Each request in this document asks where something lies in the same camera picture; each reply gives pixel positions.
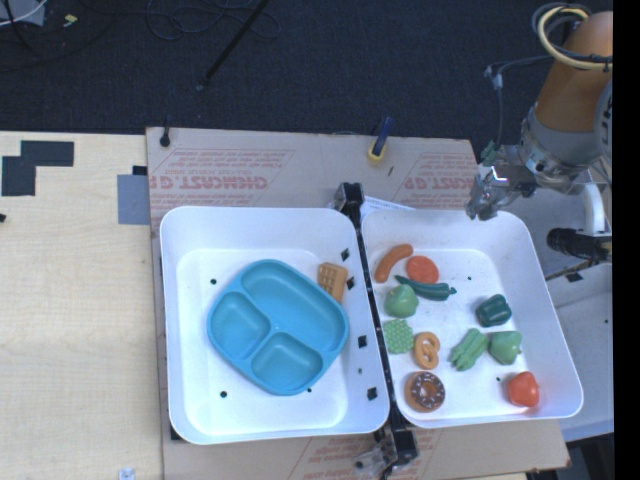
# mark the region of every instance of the cardboard sheet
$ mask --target cardboard sheet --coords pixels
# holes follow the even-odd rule
[[[372,435],[197,446],[171,438],[158,227],[182,205],[327,207],[341,183],[366,196],[413,208],[463,209],[477,166],[465,140],[389,137],[378,164],[372,137],[276,132],[147,130],[164,471],[167,479],[282,478],[360,480],[354,458]],[[453,479],[566,467],[557,421],[416,429],[419,456],[391,478]]]

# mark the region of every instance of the blue plate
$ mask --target blue plate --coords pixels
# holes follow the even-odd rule
[[[331,366],[349,334],[342,306],[320,285],[277,260],[245,267],[209,311],[209,340],[270,393],[296,395]]]

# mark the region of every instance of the toy sausage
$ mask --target toy sausage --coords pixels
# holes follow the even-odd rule
[[[378,283],[386,282],[393,266],[401,259],[408,258],[412,254],[413,246],[411,244],[396,245],[380,260],[373,279]]]

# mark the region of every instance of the chocolate donut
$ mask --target chocolate donut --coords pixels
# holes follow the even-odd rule
[[[404,396],[416,411],[435,411],[444,402],[444,384],[431,372],[415,372],[407,379]]]

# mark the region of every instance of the toy bell pepper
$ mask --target toy bell pepper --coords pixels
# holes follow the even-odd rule
[[[491,337],[489,353],[500,364],[513,364],[520,353],[522,334],[518,331],[496,332]]]
[[[384,299],[384,310],[390,316],[407,318],[416,314],[420,304],[413,288],[408,284],[400,284],[391,289]]]
[[[511,308],[502,294],[496,294],[476,308],[476,317],[482,327],[502,325],[511,318]]]

